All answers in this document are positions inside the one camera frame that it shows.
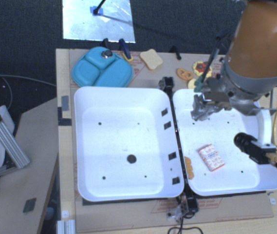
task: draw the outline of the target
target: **drain hole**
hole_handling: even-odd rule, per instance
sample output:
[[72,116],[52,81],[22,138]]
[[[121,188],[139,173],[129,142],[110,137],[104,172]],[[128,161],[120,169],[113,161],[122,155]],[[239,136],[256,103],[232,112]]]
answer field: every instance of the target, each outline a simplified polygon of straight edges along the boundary
[[129,163],[133,164],[136,162],[136,157],[135,157],[135,155],[131,154],[128,156],[127,160]]

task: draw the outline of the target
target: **dark floor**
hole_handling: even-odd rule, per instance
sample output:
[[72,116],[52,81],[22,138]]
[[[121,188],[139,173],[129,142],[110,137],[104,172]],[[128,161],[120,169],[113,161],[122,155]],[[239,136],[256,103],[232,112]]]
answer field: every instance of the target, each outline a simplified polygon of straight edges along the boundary
[[[130,0],[135,44],[130,50],[154,48],[182,53],[212,50],[221,29],[234,32],[243,3],[231,0]],[[62,0],[0,0],[0,73],[55,84],[56,48],[92,48],[99,42],[62,38]],[[56,96],[55,87],[7,78],[13,91],[10,114],[20,115]],[[0,105],[9,105],[8,86],[0,79]]]

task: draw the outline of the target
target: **black rod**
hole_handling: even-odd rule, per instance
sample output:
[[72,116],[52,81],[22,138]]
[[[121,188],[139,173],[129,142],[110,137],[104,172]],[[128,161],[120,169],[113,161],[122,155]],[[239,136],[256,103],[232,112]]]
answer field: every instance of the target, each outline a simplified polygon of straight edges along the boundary
[[104,4],[105,1],[106,1],[106,0],[102,0],[102,1],[100,2],[100,4],[98,5],[98,7],[97,7],[96,9],[93,10],[93,14],[94,14],[94,15],[97,15],[97,14],[98,14],[98,11],[99,11],[100,7]]

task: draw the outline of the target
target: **toy pretzel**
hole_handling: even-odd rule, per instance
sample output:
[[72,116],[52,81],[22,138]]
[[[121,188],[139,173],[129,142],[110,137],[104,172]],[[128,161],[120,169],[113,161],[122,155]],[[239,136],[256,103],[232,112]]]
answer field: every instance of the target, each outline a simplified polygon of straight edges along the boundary
[[183,68],[178,68],[176,70],[176,74],[180,79],[183,80],[191,80],[193,78],[193,73]]

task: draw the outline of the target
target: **metal sheet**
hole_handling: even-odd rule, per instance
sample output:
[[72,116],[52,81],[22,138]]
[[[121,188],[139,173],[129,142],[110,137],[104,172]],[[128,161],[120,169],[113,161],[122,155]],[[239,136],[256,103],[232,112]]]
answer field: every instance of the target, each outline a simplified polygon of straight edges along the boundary
[[135,43],[129,0],[106,0],[102,12],[94,16],[92,7],[101,0],[63,0],[64,39],[97,40],[108,38]]

